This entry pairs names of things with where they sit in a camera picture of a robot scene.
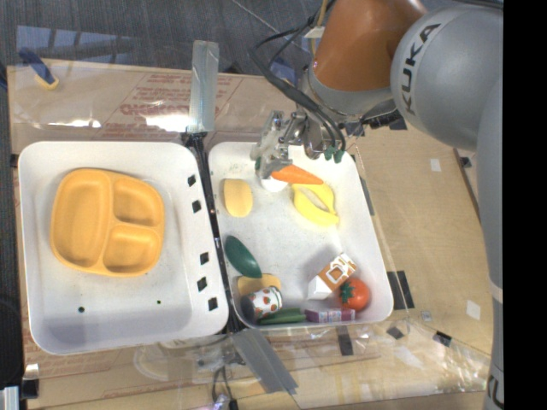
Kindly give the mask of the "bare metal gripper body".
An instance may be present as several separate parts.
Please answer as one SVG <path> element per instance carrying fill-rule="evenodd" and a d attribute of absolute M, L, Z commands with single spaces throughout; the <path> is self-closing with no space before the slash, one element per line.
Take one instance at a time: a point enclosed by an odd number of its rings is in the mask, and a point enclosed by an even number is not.
<path fill-rule="evenodd" d="M 298 110 L 285 117 L 284 113 L 274 110 L 262 127 L 259 142 L 288 144 L 301 147 L 310 159 L 316 159 L 327 149 L 328 133 L 310 114 Z"/>

